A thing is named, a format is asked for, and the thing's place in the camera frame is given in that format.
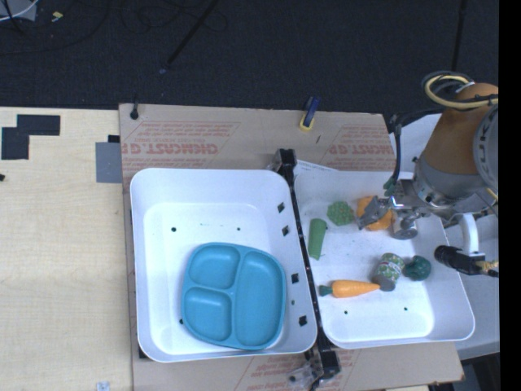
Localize white plastic tray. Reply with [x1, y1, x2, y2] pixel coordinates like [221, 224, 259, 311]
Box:
[129, 167, 319, 364]
[292, 165, 476, 350]

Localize black block with thin wires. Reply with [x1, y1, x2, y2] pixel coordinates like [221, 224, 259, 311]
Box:
[312, 346, 341, 383]
[272, 147, 297, 175]

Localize thin black and white rod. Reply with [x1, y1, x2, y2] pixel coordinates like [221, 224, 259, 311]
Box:
[281, 165, 331, 358]

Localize small can green label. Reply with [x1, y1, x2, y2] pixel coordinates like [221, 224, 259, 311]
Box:
[370, 252, 406, 292]

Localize green cylinder toy vegetable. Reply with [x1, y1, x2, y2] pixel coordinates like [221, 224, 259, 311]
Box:
[307, 217, 328, 261]

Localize green broccoli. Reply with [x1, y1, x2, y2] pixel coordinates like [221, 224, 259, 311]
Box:
[402, 255, 432, 282]

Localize orange carrot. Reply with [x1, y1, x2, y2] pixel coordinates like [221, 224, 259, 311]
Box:
[317, 279, 382, 300]

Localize orange toy fruit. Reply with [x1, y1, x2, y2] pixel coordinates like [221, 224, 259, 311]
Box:
[356, 195, 394, 232]

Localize black cylinder on white bracket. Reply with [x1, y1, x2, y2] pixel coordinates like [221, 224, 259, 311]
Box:
[433, 212, 488, 277]

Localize green grapes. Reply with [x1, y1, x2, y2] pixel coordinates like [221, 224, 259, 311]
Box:
[326, 200, 356, 226]

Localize blue divided plate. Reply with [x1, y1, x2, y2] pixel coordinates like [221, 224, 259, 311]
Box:
[180, 241, 287, 351]

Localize white paper sheet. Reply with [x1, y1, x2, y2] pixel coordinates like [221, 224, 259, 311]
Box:
[294, 159, 339, 174]

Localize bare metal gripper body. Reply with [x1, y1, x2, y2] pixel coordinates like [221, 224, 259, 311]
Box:
[384, 178, 496, 222]

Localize brown cardboard board red print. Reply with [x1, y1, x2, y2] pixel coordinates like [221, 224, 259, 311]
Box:
[118, 103, 466, 391]

